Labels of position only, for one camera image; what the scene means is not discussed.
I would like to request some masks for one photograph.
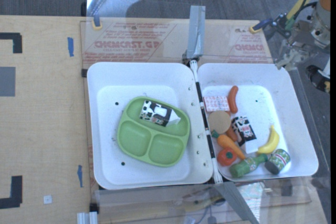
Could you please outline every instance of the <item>green can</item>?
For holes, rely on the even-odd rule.
[[[279,149],[271,154],[271,157],[265,162],[265,167],[272,174],[277,175],[289,162],[289,154],[286,151]]]

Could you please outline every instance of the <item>wooden table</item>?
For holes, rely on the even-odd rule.
[[[12,40],[0,39],[0,72],[15,68],[11,69],[14,96],[0,96],[0,201],[14,198],[12,177],[22,176],[23,182],[21,203],[0,209],[1,223],[76,223],[77,213],[89,212],[90,141],[81,76],[80,22],[84,20],[0,16],[2,33],[22,36],[22,53],[13,53]],[[237,23],[245,28],[255,23],[224,22],[223,27]],[[309,192],[312,202],[262,208],[260,221],[325,223],[316,190]]]

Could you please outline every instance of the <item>red and white package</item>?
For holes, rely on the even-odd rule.
[[[230,111],[226,96],[205,96],[203,101],[206,112]]]

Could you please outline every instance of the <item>gray square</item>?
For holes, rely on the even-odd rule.
[[[15,96],[15,67],[0,67],[0,97]]]

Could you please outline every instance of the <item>carrot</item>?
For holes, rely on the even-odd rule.
[[[230,125],[229,129],[225,132],[225,134],[232,139],[233,142],[238,141],[238,136]]]
[[[233,86],[231,88],[230,92],[229,92],[228,97],[227,97],[227,102],[229,104],[231,113],[237,113],[238,112],[238,107],[237,107],[237,104],[236,104],[237,92],[238,92],[238,87]]]
[[[244,153],[241,151],[241,149],[236,145],[235,142],[233,142],[233,140],[228,137],[226,134],[221,134],[219,135],[219,137],[217,138],[217,143],[222,147],[222,148],[226,148],[226,147],[230,147],[232,148],[235,153],[237,153],[237,156],[240,159],[245,159],[245,155]]]

